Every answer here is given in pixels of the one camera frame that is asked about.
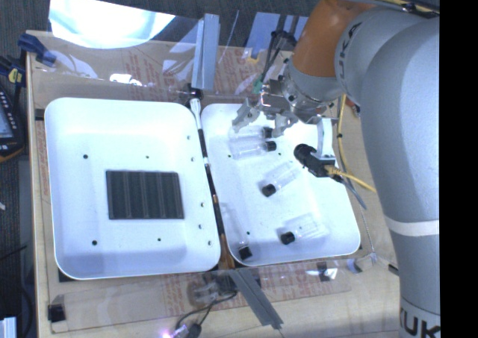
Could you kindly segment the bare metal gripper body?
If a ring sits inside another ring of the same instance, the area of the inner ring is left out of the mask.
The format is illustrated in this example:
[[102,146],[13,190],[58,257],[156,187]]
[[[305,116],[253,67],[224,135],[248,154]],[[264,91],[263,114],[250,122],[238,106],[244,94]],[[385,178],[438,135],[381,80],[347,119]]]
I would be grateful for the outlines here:
[[258,107],[272,116],[276,124],[311,124],[334,100],[334,78],[283,78],[270,80],[260,95]]

